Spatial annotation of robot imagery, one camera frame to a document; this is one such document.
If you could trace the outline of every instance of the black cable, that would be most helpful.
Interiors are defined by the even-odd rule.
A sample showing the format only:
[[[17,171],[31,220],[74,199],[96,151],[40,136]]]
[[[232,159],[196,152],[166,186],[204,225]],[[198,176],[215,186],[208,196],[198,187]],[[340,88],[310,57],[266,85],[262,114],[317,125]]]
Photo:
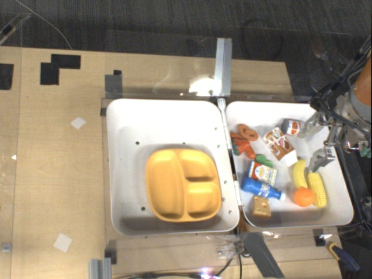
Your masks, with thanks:
[[[234,258],[231,258],[231,259],[227,262],[227,264],[226,264],[226,265],[225,265],[221,270],[219,270],[219,272],[216,274],[216,276],[221,275],[221,274],[223,273],[223,271],[227,269],[227,267],[230,265],[230,263],[232,262],[233,259],[234,259]]]
[[[279,56],[279,54],[280,54],[280,52],[282,50],[282,47],[283,47],[283,38],[282,38],[282,36],[281,36],[281,34],[280,34],[280,32],[278,30],[276,30],[275,28],[269,26],[269,24],[266,21],[264,21],[262,19],[259,19],[257,17],[254,17],[252,19],[246,20],[242,24],[242,27],[241,27],[240,36],[241,36],[241,40],[242,40],[242,43],[243,43],[243,51],[244,51],[244,54],[245,54],[246,58],[247,59],[252,59],[252,57],[251,57],[251,55],[250,55],[250,53],[248,51],[248,48],[247,48],[247,42],[245,40],[244,31],[252,23],[263,23],[263,24],[265,24],[265,25],[268,26],[268,29],[269,30],[273,30],[273,31],[276,32],[276,35],[278,36],[278,41],[279,41],[278,48],[276,49],[276,51],[273,53],[273,55],[269,59],[260,59],[260,60],[275,61],[278,58],[278,56]]]
[[[130,276],[123,276],[123,277],[116,277],[116,279],[157,279],[162,277],[187,277],[191,279],[200,279],[200,275],[197,273],[144,273],[140,275],[130,275]]]
[[[339,115],[339,114],[337,114],[335,112],[330,111],[322,102],[320,102],[320,110],[322,112],[326,113],[327,115],[333,117],[334,119],[340,120],[343,123],[349,125],[350,127],[358,129],[368,139],[369,146],[371,146],[371,143],[372,143],[371,134],[368,133],[367,131],[365,131],[362,127],[360,127],[359,125],[357,125],[357,124],[349,121],[348,119],[342,117],[341,115]]]
[[[60,31],[55,25],[53,25],[51,22],[49,22],[47,19],[45,19],[44,17],[42,17],[41,15],[39,15],[37,12],[35,12],[34,10],[32,10],[31,8],[29,8],[27,5],[23,4],[22,2],[20,2],[19,0],[14,0],[16,1],[17,3],[19,3],[21,6],[23,6],[24,8],[26,8],[28,11],[30,11],[31,13],[33,13],[34,15],[36,15],[37,17],[39,17],[40,19],[42,19],[44,22],[46,22],[48,25],[50,25],[52,28],[54,28],[61,36],[62,38],[65,40],[66,44],[69,46],[69,48],[71,50],[73,50],[70,42],[67,40],[66,36],[62,33],[62,31]]]
[[[239,270],[239,278],[242,279],[242,276],[243,276],[243,265],[242,265],[242,257],[240,257],[240,254],[238,254],[238,257],[239,257],[239,266],[240,266],[240,270]]]

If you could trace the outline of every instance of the yellow plate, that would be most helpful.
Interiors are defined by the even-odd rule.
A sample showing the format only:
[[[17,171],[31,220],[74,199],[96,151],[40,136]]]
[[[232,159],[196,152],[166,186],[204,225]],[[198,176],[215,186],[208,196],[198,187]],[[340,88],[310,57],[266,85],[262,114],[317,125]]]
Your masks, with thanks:
[[[206,153],[166,149],[153,153],[146,165],[146,188],[154,214],[169,222],[202,221],[221,207],[216,165]]]

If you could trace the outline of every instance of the toy bottle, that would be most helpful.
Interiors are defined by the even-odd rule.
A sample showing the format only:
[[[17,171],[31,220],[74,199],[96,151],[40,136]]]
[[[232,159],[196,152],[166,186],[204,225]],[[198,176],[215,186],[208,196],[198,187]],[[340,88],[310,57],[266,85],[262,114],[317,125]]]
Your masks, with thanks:
[[[276,198],[280,201],[285,199],[285,193],[276,190],[274,187],[267,183],[254,180],[250,177],[245,177],[242,182],[242,190],[253,193],[262,198]]]

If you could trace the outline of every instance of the toy donut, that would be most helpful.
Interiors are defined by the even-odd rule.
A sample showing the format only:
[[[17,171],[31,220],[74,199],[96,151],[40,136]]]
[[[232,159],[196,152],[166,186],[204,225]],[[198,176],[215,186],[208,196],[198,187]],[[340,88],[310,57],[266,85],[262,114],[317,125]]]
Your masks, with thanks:
[[[258,133],[250,129],[247,125],[239,124],[238,125],[239,134],[248,141],[257,141]]]

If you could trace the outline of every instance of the cable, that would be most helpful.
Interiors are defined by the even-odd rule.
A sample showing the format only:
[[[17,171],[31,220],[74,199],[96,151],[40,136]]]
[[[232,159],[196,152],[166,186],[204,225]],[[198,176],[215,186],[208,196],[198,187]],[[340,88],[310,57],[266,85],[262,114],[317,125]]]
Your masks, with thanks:
[[[66,44],[69,46],[69,48],[72,50],[72,46],[70,44],[70,42],[67,40],[67,38],[65,37],[65,35],[63,35],[63,33],[56,27],[54,26],[51,22],[49,22],[47,19],[43,18],[41,15],[39,15],[37,12],[33,11],[31,8],[29,8],[28,6],[26,6],[25,4],[23,4],[22,2],[20,2],[19,0],[14,0],[16,1],[17,3],[21,4],[21,6],[23,6],[24,8],[26,8],[27,10],[29,10],[31,13],[33,13],[34,15],[36,15],[37,17],[39,17],[40,19],[42,19],[44,22],[46,22],[48,25],[52,26],[55,30],[57,30],[57,32],[63,37],[63,39],[66,41]]]
[[[225,265],[221,270],[219,270],[219,272],[216,274],[216,276],[221,275],[221,274],[223,273],[223,271],[227,269],[227,267],[230,265],[230,263],[232,262],[233,259],[234,259],[234,258],[231,258],[231,259],[227,262],[227,264],[226,264],[226,265]]]
[[[358,70],[360,68],[363,68],[365,62],[370,57],[371,54],[371,36],[368,37],[368,39],[364,42],[362,47],[359,49],[359,53],[352,59],[349,64],[346,66],[346,68],[343,70],[343,72],[340,74],[340,78],[343,79],[344,77],[347,77],[347,74],[349,74],[350,70]]]
[[[238,254],[239,257],[239,279],[242,279],[243,276],[243,265],[242,265],[242,257],[240,257],[240,254]]]
[[[357,72],[358,69],[354,67],[353,71],[350,71],[346,76],[344,74],[344,77],[341,78],[339,81],[335,81],[329,85],[326,85],[323,89],[321,89],[319,92],[315,93],[313,95],[312,100],[310,101],[311,107],[318,111],[322,111],[323,113],[331,116],[332,118],[339,120],[343,122],[343,124],[346,124],[352,128],[356,128],[359,130],[365,138],[368,140],[369,146],[372,146],[372,137],[369,132],[364,130],[359,125],[349,121],[348,119],[344,118],[343,116],[337,114],[334,112],[334,110],[330,109],[329,105],[326,103],[326,101],[329,99],[329,96],[332,96],[336,92],[337,89],[341,88],[345,82],[348,82],[349,77],[353,76],[355,72]]]
[[[354,77],[354,76],[356,76],[357,74],[361,73],[361,72],[363,71],[363,69],[364,69],[364,68],[361,68],[361,69],[359,69],[359,70],[357,70],[357,71],[351,73],[351,74],[348,76],[348,84],[349,84],[350,87],[351,87],[351,82],[350,82],[351,78]]]
[[[115,279],[156,279],[171,276],[200,279],[200,275],[197,273],[144,273],[139,275],[125,275],[121,277],[115,277]]]
[[[249,28],[249,25],[250,24],[253,24],[253,23],[263,23],[264,25],[267,25],[268,28],[264,28],[264,30],[272,30],[272,31],[274,31],[276,33],[275,35],[278,36],[278,48],[274,51],[274,53],[272,54],[272,56],[270,58],[264,59],[264,60],[269,60],[269,61],[275,61],[278,58],[278,56],[279,56],[279,54],[280,54],[280,52],[282,50],[282,47],[283,47],[283,38],[282,38],[280,32],[277,29],[275,29],[274,27],[270,26],[268,24],[268,22],[266,22],[266,21],[264,21],[262,19],[259,19],[257,17],[254,17],[252,19],[246,20],[245,22],[243,22],[243,24],[241,26],[240,37],[241,37],[241,40],[242,40],[242,43],[243,43],[243,51],[244,51],[245,56],[248,59],[257,60],[257,59],[252,59],[252,57],[251,57],[251,55],[249,53],[249,50],[247,48],[247,42],[246,42],[246,39],[245,39],[245,36],[244,36],[245,29],[246,28]]]

